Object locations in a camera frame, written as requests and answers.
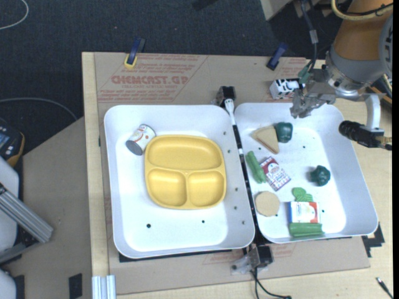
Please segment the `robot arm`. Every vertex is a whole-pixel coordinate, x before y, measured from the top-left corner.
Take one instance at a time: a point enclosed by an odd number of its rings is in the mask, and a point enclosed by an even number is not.
[[[365,100],[367,125],[346,123],[340,132],[351,140],[360,134],[357,141],[364,146],[382,147],[379,98],[364,94],[364,90],[381,77],[392,78],[393,0],[353,0],[346,13],[332,0],[332,9],[344,20],[325,65],[321,69],[308,65],[300,73],[305,88],[296,90],[291,115],[309,116],[313,109],[333,104],[336,98]]]

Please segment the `wooden table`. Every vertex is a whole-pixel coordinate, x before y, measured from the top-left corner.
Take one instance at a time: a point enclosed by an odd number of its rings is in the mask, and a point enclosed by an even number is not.
[[[240,67],[251,72],[254,64],[266,63],[261,57],[213,57],[223,68],[230,62],[239,61]],[[85,132],[87,147],[87,176],[89,189],[90,241],[93,276],[110,273],[106,235],[102,158],[99,147],[99,114],[95,73],[95,54],[82,54],[84,78]],[[367,112],[364,103],[338,100],[335,104],[347,120],[365,123]],[[392,110],[382,108],[380,127],[385,134],[392,134]],[[393,293],[393,222],[392,222],[392,152],[382,149],[367,149],[354,144],[365,181],[375,203],[385,243],[372,249],[370,268],[274,278],[263,281],[272,293],[291,295],[293,298],[388,298],[376,281],[380,277]],[[234,282],[203,287],[182,288],[158,292],[132,293],[118,298],[254,298],[254,282]]]

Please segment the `round beige disc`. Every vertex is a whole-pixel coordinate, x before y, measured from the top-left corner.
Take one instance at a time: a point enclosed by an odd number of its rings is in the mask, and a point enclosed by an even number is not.
[[[274,216],[279,212],[280,200],[272,192],[260,192],[255,197],[256,209],[265,216]]]

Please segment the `yellow plate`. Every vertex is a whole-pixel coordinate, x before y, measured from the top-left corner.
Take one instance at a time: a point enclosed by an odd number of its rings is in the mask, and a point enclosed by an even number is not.
[[[145,150],[145,183],[158,205],[204,209],[226,195],[226,170],[219,146],[208,138],[161,135]]]

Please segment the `tin can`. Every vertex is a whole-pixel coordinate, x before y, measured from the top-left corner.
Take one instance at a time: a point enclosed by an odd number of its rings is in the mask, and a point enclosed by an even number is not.
[[[156,136],[154,130],[146,124],[141,124],[126,141],[127,148],[136,155],[142,155],[147,144]]]

